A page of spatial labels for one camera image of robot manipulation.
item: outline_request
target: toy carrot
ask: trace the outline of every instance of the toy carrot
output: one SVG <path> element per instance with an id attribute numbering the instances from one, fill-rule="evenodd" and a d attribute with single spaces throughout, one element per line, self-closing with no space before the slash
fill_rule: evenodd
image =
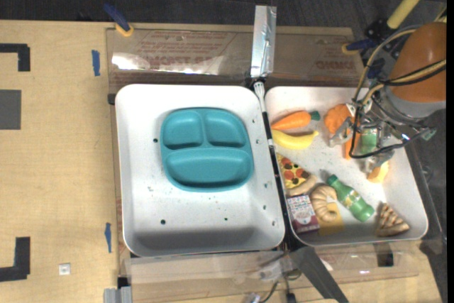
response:
<path id="1" fill-rule="evenodd" d="M 287 130 L 292 128 L 301 128 L 307 126 L 311 120 L 320 120 L 320 114 L 318 111 L 296 111 L 293 114 L 285 116 L 283 119 L 273 123 L 271 129 L 274 130 Z"/>

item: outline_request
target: brown toy pastry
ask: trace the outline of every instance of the brown toy pastry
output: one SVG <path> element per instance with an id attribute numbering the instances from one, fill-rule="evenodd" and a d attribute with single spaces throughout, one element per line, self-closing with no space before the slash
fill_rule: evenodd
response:
<path id="1" fill-rule="evenodd" d="M 337 217 L 337 213 L 330 211 L 327 207 L 328 202 L 326 201 L 326 198 L 328 196 L 332 199 L 338 198 L 336 190 L 327 184 L 321 184 L 316 187 L 309 195 L 315 215 L 325 222 L 331 222 Z"/>
<path id="2" fill-rule="evenodd" d="M 377 230 L 375 231 L 377 236 L 394 236 L 409 229 L 410 226 L 401 219 L 388 204 L 383 204 L 380 212 L 380 220 L 378 221 Z"/>
<path id="3" fill-rule="evenodd" d="M 277 162 L 284 178 L 287 197 L 299 196 L 311 190 L 316 184 L 317 177 L 307 172 L 303 167 L 276 153 Z"/>

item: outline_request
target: gray square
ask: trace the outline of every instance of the gray square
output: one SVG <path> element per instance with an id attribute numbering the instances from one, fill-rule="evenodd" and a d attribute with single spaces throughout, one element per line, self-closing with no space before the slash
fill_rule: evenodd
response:
<path id="1" fill-rule="evenodd" d="M 21 90 L 0 90 L 0 130 L 21 129 Z"/>

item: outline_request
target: bottle label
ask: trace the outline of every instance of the bottle label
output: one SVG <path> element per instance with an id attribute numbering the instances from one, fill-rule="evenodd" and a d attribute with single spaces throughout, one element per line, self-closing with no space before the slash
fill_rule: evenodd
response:
<path id="1" fill-rule="evenodd" d="M 352 189 L 350 191 L 350 193 L 347 194 L 347 196 L 345 196 L 345 199 L 343 199 L 342 201 L 340 201 L 345 207 L 347 207 L 348 209 L 351 208 L 351 206 L 353 206 L 356 202 L 358 202 L 360 200 L 361 196 L 354 190 Z"/>

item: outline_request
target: orange toy food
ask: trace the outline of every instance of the orange toy food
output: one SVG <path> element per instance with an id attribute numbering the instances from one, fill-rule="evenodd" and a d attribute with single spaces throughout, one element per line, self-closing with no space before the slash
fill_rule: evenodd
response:
<path id="1" fill-rule="evenodd" d="M 320 120 L 320 114 L 317 111 L 311 113 L 307 111 L 296 111 L 293 114 L 285 116 L 283 119 L 273 123 L 271 129 L 287 130 L 292 128 L 301 128 L 309 125 L 311 120 Z"/>
<path id="2" fill-rule="evenodd" d="M 326 128 L 328 128 L 329 132 L 331 134 L 334 134 L 348 117 L 350 117 L 351 121 L 353 122 L 354 118 L 350 114 L 347 105 L 339 104 L 328 110 L 323 121 L 325 123 Z M 355 147 L 356 144 L 358 143 L 358 139 L 359 138 L 356 138 L 355 140 Z M 344 143 L 345 159 L 350 159 L 348 152 L 350 151 L 351 146 L 352 139 Z"/>

